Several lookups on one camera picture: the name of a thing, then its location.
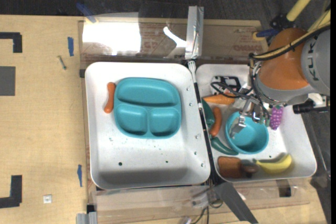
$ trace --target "black corner marker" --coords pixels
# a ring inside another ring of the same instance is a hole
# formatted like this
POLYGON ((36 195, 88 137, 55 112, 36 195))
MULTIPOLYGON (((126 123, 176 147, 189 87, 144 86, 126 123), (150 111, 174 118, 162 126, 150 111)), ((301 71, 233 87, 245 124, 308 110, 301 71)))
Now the black corner marker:
POLYGON ((22 53, 22 35, 19 32, 0 32, 0 39, 12 39, 13 53, 22 53))
POLYGON ((0 208, 20 206, 22 202, 22 175, 12 176, 9 197, 0 198, 0 208))

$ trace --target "toy banana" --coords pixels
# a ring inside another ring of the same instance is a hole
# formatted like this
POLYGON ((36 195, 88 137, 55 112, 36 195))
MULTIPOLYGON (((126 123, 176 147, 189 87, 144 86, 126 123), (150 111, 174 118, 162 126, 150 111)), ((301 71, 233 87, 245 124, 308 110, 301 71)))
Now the toy banana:
POLYGON ((292 157, 290 154, 286 154, 277 162, 261 162, 257 161, 256 164, 259 165, 267 174, 278 174, 282 173, 288 169, 292 163, 292 157))

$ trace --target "wooden table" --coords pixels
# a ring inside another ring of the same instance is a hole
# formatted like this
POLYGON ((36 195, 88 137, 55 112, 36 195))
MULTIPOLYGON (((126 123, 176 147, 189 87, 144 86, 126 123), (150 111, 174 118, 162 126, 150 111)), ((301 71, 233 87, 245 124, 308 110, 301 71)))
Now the wooden table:
MULTIPOLYGON (((0 66, 16 67, 15 96, 0 96, 0 197, 22 175, 22 203, 0 209, 0 223, 75 223, 88 200, 79 30, 82 17, 0 15, 1 32, 20 32, 23 52, 0 39, 0 66), (74 40, 69 55, 68 37, 74 40), (57 58, 61 56, 67 69, 57 58), (82 168, 82 186, 77 174, 82 168), (44 195, 52 195, 44 203, 44 195)), ((260 223, 326 223, 317 193, 306 186, 305 205, 253 210, 260 223)), ((233 213, 210 223, 237 221, 233 213)), ((177 223, 178 219, 146 223, 177 223)))

